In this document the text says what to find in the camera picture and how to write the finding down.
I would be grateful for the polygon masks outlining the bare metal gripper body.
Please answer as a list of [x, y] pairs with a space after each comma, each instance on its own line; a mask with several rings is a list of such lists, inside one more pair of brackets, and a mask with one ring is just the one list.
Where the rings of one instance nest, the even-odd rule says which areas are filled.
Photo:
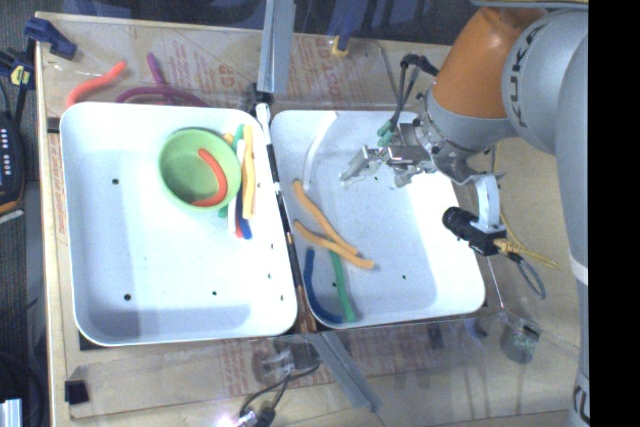
[[469, 134], [443, 132], [431, 122], [412, 121], [383, 126], [383, 162], [394, 173], [394, 183], [404, 187], [421, 173], [439, 172], [464, 185], [477, 171], [467, 163], [481, 152], [481, 141]]

